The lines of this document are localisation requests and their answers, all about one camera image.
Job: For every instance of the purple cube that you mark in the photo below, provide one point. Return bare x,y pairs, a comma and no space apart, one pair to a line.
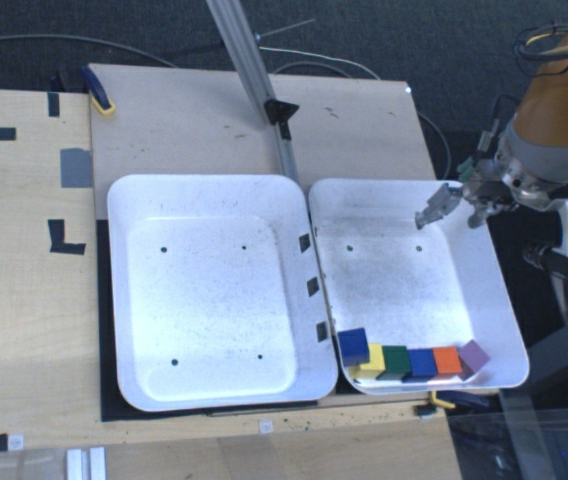
474,355

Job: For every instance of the black cylinder on white bracket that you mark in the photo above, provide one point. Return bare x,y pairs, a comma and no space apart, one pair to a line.
549,258

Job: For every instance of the green cube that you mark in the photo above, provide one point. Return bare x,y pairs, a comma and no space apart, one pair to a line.
396,359

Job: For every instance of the orange cube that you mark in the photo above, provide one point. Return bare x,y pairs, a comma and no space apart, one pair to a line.
447,360

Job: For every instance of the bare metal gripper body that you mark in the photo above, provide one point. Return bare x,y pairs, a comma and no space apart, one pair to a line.
506,180

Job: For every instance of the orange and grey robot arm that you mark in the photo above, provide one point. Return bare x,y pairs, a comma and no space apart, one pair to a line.
551,113

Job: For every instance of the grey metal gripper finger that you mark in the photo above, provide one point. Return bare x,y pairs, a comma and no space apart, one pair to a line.
436,208
477,217

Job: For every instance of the pale wood board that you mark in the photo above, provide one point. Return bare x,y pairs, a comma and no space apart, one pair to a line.
189,123

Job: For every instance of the blue cube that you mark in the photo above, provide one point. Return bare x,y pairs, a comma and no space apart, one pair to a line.
422,362
353,344

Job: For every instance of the yellow cube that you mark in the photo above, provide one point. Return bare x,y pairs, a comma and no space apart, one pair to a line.
375,360

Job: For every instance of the white plastic tray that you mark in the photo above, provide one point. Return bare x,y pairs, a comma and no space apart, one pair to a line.
214,293
404,288

